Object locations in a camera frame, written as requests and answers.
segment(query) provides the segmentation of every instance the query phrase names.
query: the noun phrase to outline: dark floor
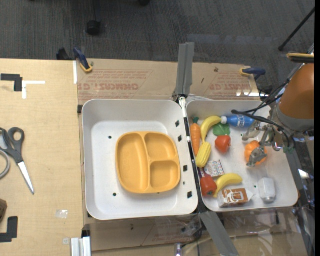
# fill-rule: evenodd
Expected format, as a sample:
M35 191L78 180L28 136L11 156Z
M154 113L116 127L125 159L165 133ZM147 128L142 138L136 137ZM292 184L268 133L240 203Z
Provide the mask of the dark floor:
M266 70L277 87L295 67L288 52L315 42L315 14L283 51L278 48L315 7L315 0L100 1L98 36L86 33L94 1L1 0L0 58L55 60L61 47L87 58L178 61L179 44L195 42L194 62Z

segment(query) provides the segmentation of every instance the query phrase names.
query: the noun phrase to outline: gray scissors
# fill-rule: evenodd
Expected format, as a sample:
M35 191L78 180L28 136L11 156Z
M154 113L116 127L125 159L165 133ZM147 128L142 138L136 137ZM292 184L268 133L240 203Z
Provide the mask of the gray scissors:
M21 136L20 139L15 139L15 133L20 134ZM25 132L18 127L13 127L9 131L6 131L5 129L0 128L0 135L1 134L3 136L3 140L6 148L4 146L2 147L0 146L0 150L6 152L9 156L11 156L15 160L16 164L19 166L22 172L22 175L24 177L26 184L28 185L31 193L34 195L35 194L34 187L32 186L26 164L21 155L22 143L24 142L24 139L25 139Z

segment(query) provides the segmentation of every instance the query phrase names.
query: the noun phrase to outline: yellow corn cob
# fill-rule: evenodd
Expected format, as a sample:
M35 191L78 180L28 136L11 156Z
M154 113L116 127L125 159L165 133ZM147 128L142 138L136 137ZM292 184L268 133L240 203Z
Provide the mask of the yellow corn cob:
M205 167L209 160L210 154L211 154L211 144L205 141L204 143L201 144L198 155L196 156L196 159L195 159L196 166L199 168Z

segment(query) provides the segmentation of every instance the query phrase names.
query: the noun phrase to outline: metal ring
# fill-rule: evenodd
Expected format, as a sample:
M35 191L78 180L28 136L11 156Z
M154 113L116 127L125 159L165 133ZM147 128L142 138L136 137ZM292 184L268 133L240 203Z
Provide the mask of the metal ring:
M0 149L0 155L2 155L6 159L6 167L2 173L0 173L0 179L2 179L9 172L10 169L10 159L6 152Z

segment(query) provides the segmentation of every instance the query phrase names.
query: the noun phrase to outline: blue water bottle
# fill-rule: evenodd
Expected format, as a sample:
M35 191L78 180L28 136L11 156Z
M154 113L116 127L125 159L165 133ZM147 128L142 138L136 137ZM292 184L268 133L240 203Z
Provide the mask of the blue water bottle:
M234 127L248 128L255 120L242 114L221 116L221 124L229 124Z

